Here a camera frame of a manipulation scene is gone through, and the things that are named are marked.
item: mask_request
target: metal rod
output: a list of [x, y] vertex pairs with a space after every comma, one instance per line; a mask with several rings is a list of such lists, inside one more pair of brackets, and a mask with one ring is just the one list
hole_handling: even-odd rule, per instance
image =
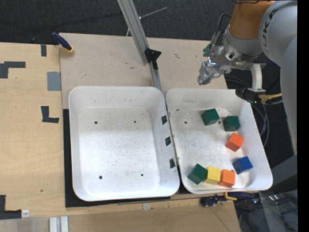
[[148, 14], [144, 14], [143, 16], [140, 16], [139, 19], [142, 19], [142, 18], [144, 18], [144, 17], [146, 17], [146, 16], [149, 16], [149, 15], [153, 15], [154, 13], [158, 13], [158, 12], [160, 12], [160, 11], [162, 11], [162, 10], [166, 10], [166, 9], [167, 9], [167, 7], [164, 7], [164, 8], [162, 8], [162, 9], [155, 10], [155, 11], [150, 12], [150, 13], [148, 13]]
[[[117, 0], [126, 20], [126, 24], [130, 30], [135, 46], [140, 54], [143, 64], [147, 64], [145, 51], [149, 48], [149, 44], [140, 22], [140, 17], [137, 14], [133, 0]], [[153, 86], [162, 91], [158, 70], [154, 70], [153, 63], [150, 64], [152, 73]]]

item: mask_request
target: black clamp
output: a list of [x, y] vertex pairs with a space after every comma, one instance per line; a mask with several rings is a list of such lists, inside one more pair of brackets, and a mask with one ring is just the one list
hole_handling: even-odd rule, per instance
[[145, 55], [146, 55], [146, 58], [147, 58], [147, 61], [148, 63], [152, 62], [153, 63], [153, 68], [155, 70], [158, 69], [158, 65], [156, 63], [156, 60], [158, 59], [158, 57], [161, 55], [162, 52], [159, 52], [159, 51], [156, 51], [156, 50], [152, 50], [152, 49], [149, 49], [147, 48], [145, 50]]

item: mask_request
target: blue block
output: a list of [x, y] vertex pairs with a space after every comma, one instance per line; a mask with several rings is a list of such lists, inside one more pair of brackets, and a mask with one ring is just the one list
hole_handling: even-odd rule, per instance
[[235, 162], [233, 162], [233, 167], [237, 174], [243, 173], [253, 168], [248, 157], [243, 157], [243, 158], [236, 160]]

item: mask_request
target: blue clamp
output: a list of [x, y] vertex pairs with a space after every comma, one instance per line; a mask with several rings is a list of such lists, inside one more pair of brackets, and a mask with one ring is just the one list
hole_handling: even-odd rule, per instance
[[53, 39], [58, 42], [60, 45], [62, 45], [63, 49], [65, 49], [68, 52], [72, 52], [74, 50], [74, 47], [71, 46], [65, 39], [63, 39], [59, 34], [53, 32], [52, 33]]

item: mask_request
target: green block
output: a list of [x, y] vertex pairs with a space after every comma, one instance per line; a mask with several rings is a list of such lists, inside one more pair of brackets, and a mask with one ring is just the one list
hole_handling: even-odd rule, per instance
[[203, 168], [201, 165], [196, 164], [195, 167], [191, 170], [190, 174], [188, 175], [188, 179], [192, 180], [195, 184], [201, 183], [205, 175], [207, 175], [208, 170]]
[[227, 116], [223, 120], [223, 126], [225, 131], [237, 131], [240, 127], [238, 116]]
[[216, 123], [220, 118], [215, 108], [206, 110], [201, 116], [205, 126]]

